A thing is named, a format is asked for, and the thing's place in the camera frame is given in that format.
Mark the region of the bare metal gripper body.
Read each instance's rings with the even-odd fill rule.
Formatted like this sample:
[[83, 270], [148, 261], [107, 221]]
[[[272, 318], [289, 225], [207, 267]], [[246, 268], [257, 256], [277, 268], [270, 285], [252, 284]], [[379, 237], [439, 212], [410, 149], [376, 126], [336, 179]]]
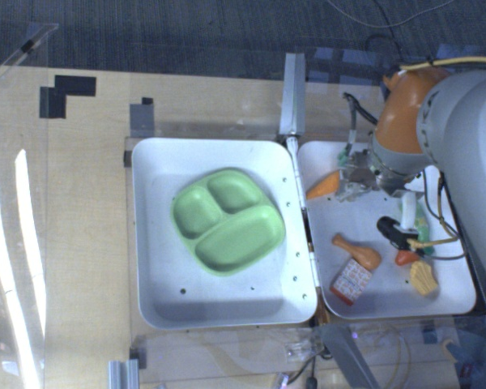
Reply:
[[400, 173], [385, 166], [372, 150], [353, 152], [345, 164], [345, 180], [366, 185], [364, 194], [383, 191], [390, 197], [402, 197], [407, 191], [406, 185], [419, 175]]

